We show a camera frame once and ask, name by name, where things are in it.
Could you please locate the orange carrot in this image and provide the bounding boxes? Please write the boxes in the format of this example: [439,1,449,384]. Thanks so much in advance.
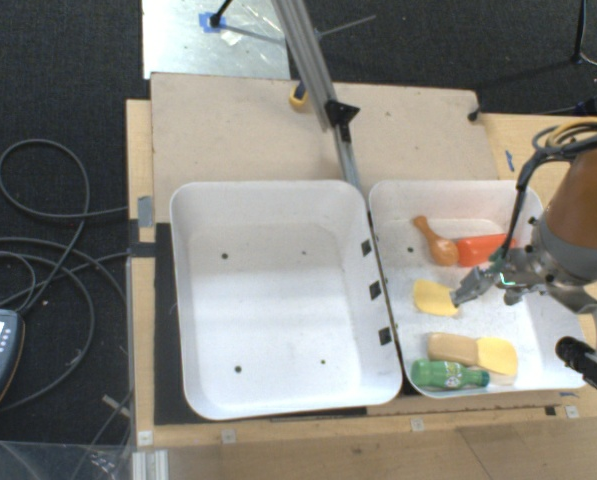
[455,233,517,268]

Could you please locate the yellow cheese slice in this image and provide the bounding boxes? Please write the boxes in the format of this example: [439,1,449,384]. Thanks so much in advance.
[476,336,520,377]
[411,278,460,318]

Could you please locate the tan toy bread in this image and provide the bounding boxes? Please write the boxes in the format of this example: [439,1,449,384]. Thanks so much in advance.
[426,331,518,388]

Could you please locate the brown toy chicken drumstick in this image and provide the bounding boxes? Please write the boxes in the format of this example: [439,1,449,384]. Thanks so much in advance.
[411,215,460,268]

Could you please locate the black cylinder on white bracket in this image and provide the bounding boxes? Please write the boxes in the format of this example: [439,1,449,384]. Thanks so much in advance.
[554,302,597,392]

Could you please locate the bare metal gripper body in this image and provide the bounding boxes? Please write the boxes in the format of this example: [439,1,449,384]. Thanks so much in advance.
[489,244,597,315]

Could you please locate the thin black and white rod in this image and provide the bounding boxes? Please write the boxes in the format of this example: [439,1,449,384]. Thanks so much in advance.
[367,208,405,375]

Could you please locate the green plastic bottle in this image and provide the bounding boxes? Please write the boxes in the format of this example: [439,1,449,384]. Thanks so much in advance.
[409,358,492,394]

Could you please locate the white plastic tray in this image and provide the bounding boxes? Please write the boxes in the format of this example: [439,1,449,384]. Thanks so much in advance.
[367,178,593,400]
[169,179,405,422]

